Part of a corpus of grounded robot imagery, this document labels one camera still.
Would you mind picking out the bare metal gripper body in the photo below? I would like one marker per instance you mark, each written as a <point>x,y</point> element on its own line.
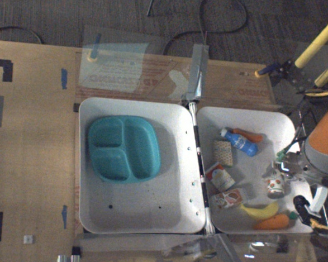
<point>294,163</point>

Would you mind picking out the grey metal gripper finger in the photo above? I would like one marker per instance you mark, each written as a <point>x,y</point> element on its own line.
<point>287,177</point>
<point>270,173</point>

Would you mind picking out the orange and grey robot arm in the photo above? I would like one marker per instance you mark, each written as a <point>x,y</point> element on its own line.
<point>323,133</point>

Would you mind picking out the white can red print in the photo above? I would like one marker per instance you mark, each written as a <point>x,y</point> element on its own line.
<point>275,187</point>

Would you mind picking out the yellow banana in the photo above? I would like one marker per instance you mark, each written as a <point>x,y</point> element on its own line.
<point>260,212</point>

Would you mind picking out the blue bottle white cap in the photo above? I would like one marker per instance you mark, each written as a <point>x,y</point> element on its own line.
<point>240,142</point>

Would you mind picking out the orange carrot green top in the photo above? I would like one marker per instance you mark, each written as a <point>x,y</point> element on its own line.
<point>273,222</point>

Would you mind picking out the white plastic tray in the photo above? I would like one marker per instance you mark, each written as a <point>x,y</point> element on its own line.
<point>265,123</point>
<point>136,207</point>

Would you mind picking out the brown and white packet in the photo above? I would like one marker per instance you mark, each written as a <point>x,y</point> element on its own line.
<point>227,198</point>

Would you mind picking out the white and orange carton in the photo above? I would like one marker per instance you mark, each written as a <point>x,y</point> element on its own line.
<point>220,179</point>

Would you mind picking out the teal divided plate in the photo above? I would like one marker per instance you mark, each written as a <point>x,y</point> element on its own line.
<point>123,148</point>

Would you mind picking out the black cylinder on white bracket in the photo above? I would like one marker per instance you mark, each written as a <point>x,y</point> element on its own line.
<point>304,207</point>

